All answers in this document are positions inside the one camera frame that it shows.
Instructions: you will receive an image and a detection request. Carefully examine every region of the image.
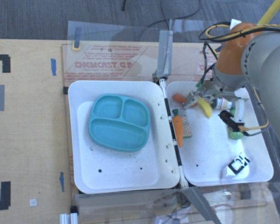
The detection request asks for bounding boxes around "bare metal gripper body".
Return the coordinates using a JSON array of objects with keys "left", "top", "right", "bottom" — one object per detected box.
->
[{"left": 198, "top": 78, "right": 244, "bottom": 101}]

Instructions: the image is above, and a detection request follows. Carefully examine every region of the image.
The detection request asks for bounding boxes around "orange sausage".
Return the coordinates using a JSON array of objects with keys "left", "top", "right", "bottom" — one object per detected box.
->
[{"left": 172, "top": 93, "right": 197, "bottom": 108}]

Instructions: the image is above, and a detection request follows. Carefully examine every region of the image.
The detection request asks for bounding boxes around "small white bottle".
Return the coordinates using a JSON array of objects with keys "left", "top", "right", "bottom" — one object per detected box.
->
[{"left": 211, "top": 98, "right": 233, "bottom": 111}]

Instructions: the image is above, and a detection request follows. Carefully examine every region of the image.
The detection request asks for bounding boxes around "yellow banana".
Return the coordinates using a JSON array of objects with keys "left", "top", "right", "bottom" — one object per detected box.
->
[{"left": 197, "top": 97, "right": 213, "bottom": 118}]

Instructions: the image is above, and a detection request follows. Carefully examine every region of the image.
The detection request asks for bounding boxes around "patterned packet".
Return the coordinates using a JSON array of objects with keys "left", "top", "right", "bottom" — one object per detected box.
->
[{"left": 181, "top": 115, "right": 193, "bottom": 139}]

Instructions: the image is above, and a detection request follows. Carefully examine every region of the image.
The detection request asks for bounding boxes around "orange carrot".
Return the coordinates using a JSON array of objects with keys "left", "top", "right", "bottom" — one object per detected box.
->
[{"left": 172, "top": 108, "right": 184, "bottom": 148}]

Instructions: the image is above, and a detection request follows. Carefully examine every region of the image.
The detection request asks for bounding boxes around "green bottle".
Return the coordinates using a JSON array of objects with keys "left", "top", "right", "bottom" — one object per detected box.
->
[{"left": 228, "top": 106, "right": 245, "bottom": 140}]

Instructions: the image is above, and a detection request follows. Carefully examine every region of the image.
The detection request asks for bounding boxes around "thin black and white rod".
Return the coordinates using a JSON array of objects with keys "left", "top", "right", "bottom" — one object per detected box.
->
[{"left": 159, "top": 78, "right": 189, "bottom": 189}]

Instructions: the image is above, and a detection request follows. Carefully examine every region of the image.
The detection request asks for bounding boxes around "white plastic tray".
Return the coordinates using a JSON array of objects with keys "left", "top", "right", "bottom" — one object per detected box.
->
[
  {"left": 165, "top": 81, "right": 274, "bottom": 187},
  {"left": 67, "top": 80, "right": 181, "bottom": 195}
]

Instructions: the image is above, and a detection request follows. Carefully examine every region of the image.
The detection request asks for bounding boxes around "blue divided plate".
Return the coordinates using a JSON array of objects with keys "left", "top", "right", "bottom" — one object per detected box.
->
[{"left": 88, "top": 93, "right": 151, "bottom": 152}]

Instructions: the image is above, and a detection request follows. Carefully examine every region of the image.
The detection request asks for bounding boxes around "white carton black print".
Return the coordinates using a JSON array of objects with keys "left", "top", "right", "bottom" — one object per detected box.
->
[{"left": 220, "top": 152, "right": 251, "bottom": 179}]

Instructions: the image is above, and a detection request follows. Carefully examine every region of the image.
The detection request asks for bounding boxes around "brown cardboard board red print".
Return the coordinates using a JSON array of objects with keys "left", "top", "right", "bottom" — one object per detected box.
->
[{"left": 62, "top": 43, "right": 280, "bottom": 217}]

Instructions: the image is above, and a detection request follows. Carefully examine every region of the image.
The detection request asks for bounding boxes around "black cylinder on white bracket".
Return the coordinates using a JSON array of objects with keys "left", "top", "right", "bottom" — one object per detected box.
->
[{"left": 218, "top": 87, "right": 250, "bottom": 133}]

